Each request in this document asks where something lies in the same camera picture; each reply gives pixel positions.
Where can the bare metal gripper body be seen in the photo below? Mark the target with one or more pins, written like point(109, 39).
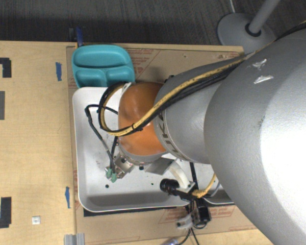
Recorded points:
point(123, 165)

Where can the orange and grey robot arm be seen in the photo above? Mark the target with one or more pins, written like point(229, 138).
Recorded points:
point(244, 126)

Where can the white plastic tray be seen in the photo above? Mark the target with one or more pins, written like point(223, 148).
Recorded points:
point(132, 190)
point(220, 196)

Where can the thin black and white rod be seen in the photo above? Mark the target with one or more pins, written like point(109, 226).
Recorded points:
point(193, 173)

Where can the small white square block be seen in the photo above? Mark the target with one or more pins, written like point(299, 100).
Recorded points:
point(36, 220)

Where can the brown cardboard board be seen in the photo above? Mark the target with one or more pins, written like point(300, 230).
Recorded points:
point(153, 65)

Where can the blue divided plate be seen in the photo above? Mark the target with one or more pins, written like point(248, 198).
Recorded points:
point(99, 57)

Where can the black cylinder on white bracket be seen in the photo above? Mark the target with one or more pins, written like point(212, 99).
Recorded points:
point(169, 185)

